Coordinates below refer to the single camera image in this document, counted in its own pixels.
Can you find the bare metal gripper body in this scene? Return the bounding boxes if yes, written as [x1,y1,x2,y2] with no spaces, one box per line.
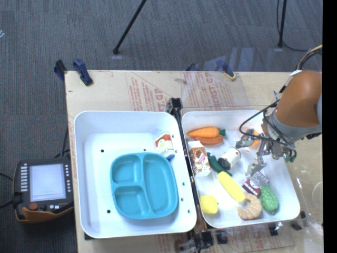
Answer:
[259,126,298,163]

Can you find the small orange round thing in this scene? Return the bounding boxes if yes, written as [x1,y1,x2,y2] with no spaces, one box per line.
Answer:
[246,129,262,148]

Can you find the dark red and white packet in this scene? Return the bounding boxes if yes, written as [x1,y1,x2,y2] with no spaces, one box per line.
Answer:
[242,171,270,196]

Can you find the small white can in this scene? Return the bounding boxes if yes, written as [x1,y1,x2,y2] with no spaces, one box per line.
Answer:
[217,147,242,171]

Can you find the white plastic tray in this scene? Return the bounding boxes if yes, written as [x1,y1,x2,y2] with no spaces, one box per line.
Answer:
[181,110,301,229]
[73,111,197,239]

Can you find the yellow corn cob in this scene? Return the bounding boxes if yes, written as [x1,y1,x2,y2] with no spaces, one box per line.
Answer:
[217,170,246,203]

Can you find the orange sausage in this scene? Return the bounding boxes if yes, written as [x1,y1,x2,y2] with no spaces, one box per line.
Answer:
[194,135,224,146]

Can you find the green grapes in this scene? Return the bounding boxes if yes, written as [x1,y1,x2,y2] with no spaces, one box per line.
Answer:
[260,183,279,216]

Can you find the beige croissant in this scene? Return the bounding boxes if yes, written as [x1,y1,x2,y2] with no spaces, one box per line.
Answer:
[237,192,263,220]

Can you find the orange carrot with green top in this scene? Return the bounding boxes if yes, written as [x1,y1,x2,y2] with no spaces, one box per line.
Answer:
[186,126,227,139]

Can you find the brown and white milk carton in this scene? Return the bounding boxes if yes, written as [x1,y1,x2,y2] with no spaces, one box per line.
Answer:
[187,140,212,178]

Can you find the thin black rod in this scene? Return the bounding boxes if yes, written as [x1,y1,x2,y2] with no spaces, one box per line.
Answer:
[173,108,205,232]

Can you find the yellow lemon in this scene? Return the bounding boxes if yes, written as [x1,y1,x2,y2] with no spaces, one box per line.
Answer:
[200,194,220,215]

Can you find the small white and red carton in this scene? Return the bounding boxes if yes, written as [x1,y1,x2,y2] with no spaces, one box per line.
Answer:
[154,131,176,160]

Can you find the blue divided plate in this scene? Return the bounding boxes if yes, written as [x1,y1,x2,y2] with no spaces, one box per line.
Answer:
[110,152,180,220]

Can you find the brown cardboard board red print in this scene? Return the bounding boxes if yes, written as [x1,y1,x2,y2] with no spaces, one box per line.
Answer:
[64,70,323,253]

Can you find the black block with wires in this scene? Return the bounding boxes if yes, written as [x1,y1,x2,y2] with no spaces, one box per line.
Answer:
[189,230,214,249]
[165,97,183,115]

